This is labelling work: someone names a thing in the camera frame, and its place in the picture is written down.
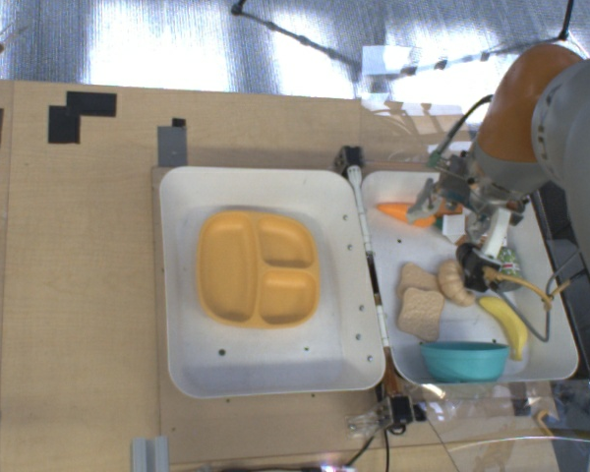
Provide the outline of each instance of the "wooden table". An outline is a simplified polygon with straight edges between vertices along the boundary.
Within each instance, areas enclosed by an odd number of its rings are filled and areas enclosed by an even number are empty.
[[[68,90],[117,93],[117,115],[82,117],[79,145],[52,145],[48,106],[65,105]],[[131,440],[158,435],[169,437],[174,470],[340,463],[360,447],[345,417],[370,407],[371,392],[205,401],[170,383],[157,355],[157,127],[186,119],[190,164],[312,169],[328,168],[343,145],[371,160],[425,154],[457,116],[409,116],[397,104],[381,116],[358,100],[21,82],[0,82],[0,108],[1,471],[129,470]],[[455,456],[443,442],[514,429],[507,411],[491,416],[481,431],[470,418],[463,431],[411,425],[391,440],[392,470],[456,470],[474,455]],[[362,470],[384,468],[381,447],[375,441]],[[537,455],[521,444],[508,459]]]

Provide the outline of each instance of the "orange carrot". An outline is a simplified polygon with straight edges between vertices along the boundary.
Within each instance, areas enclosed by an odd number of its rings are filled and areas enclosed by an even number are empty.
[[[387,215],[396,218],[397,220],[401,220],[402,222],[408,222],[406,219],[406,212],[410,209],[413,205],[410,203],[380,203],[376,205],[376,208],[379,209],[382,213],[386,213]],[[411,225],[415,225],[416,227],[429,227],[435,223],[436,219],[434,215],[427,216],[426,218],[418,218],[413,222]]]

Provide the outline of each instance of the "robotic arm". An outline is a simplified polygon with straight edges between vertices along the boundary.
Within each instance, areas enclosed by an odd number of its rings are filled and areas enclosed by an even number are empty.
[[[508,225],[521,220],[528,195],[549,180],[565,191],[590,272],[590,60],[558,45],[527,50],[502,79],[468,153],[445,158],[445,147],[430,162],[439,181],[427,183],[410,212],[430,214],[441,201],[471,211],[469,243],[457,250],[466,286],[487,289],[484,267],[500,267]]]

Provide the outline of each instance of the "orange tray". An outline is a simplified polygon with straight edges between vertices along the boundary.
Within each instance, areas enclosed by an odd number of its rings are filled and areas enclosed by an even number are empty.
[[[299,325],[319,304],[315,240],[301,222],[287,216],[217,213],[201,229],[197,289],[203,309],[223,324]]]

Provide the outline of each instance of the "white plastic tub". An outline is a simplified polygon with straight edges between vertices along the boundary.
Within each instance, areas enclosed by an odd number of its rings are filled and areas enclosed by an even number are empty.
[[[352,190],[328,171],[176,168],[160,185],[168,367],[195,397],[366,389],[384,354]],[[288,215],[313,234],[321,298],[291,328],[220,324],[196,287],[199,232],[214,213],[251,209]]]
[[[420,354],[420,340],[397,328],[399,302],[395,287],[400,269],[414,263],[433,274],[439,264],[454,258],[455,246],[432,227],[423,229],[402,223],[376,209],[378,203],[412,203],[427,178],[438,179],[437,174],[421,172],[381,171],[367,176],[363,183],[363,196],[367,221],[372,232],[381,298],[393,360],[397,370],[407,380],[434,383]],[[515,227],[509,227],[507,246],[515,250],[523,276],[544,287],[552,269],[542,234],[532,208]],[[545,313],[540,299],[527,289],[513,292],[528,320],[544,331]],[[443,307],[440,340],[493,341],[507,344],[499,323],[480,306],[461,308],[447,302]],[[543,343],[529,333],[529,341],[522,361],[507,360],[503,382],[562,380],[570,377],[577,367],[577,349],[563,308],[561,298],[554,301],[551,312],[551,339]]]

